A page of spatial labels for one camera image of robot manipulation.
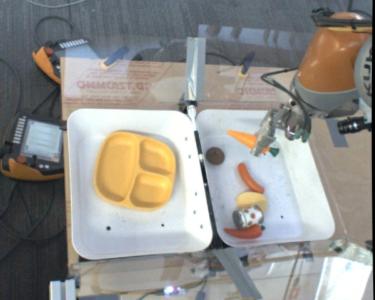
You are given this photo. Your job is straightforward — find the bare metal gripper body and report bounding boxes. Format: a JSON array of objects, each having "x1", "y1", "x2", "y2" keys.
[{"x1": 258, "y1": 104, "x2": 302, "y2": 141}]

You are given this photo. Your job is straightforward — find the orange carrot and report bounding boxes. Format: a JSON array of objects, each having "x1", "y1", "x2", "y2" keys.
[{"x1": 226, "y1": 129, "x2": 281, "y2": 158}]

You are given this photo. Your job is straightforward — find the orange sausage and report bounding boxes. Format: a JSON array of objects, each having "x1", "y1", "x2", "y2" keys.
[{"x1": 237, "y1": 162, "x2": 266, "y2": 195}]

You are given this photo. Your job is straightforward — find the brown biscuit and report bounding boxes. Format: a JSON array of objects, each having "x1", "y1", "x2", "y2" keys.
[{"x1": 205, "y1": 146, "x2": 226, "y2": 166}]

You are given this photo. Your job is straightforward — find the white plastic tray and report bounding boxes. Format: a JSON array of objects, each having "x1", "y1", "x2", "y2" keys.
[
  {"x1": 195, "y1": 108, "x2": 336, "y2": 249},
  {"x1": 66, "y1": 107, "x2": 214, "y2": 261}
]

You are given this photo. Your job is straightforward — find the white can with red dots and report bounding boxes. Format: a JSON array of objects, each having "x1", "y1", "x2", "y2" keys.
[{"x1": 232, "y1": 204, "x2": 265, "y2": 231}]

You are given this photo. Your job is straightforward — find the red chili pepper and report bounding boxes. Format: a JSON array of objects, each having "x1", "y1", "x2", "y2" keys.
[{"x1": 223, "y1": 224, "x2": 266, "y2": 240}]

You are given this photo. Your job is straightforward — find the yellow divided plate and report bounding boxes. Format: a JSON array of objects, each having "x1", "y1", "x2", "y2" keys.
[{"x1": 93, "y1": 131, "x2": 178, "y2": 212}]

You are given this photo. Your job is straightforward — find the brown cardboard board red print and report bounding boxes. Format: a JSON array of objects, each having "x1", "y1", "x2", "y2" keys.
[{"x1": 59, "y1": 57, "x2": 373, "y2": 300}]

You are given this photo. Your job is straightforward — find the black cylinder on white bracket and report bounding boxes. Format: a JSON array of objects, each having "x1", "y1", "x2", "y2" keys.
[{"x1": 336, "y1": 98, "x2": 373, "y2": 136}]

